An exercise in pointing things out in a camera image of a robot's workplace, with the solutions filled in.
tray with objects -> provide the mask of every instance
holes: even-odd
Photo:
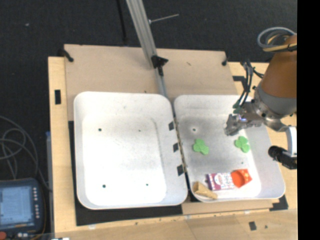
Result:
[[[172,104],[159,94],[78,94],[73,105],[79,201],[93,210],[175,206],[187,198],[187,180],[201,202],[281,197],[285,184],[268,155],[267,129],[224,133],[237,99],[182,95],[174,101],[174,119]]]

green clover-shaped object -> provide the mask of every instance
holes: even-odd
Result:
[[[250,150],[250,146],[248,145],[248,140],[243,136],[240,136],[237,140],[235,140],[234,145],[237,148],[240,148],[244,153],[248,153]]]
[[[205,144],[203,139],[197,138],[192,147],[195,152],[201,152],[203,155],[209,154],[209,147]]]

blue screen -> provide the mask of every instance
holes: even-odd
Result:
[[[16,225],[33,225],[32,188],[30,186],[0,188],[0,230]]]

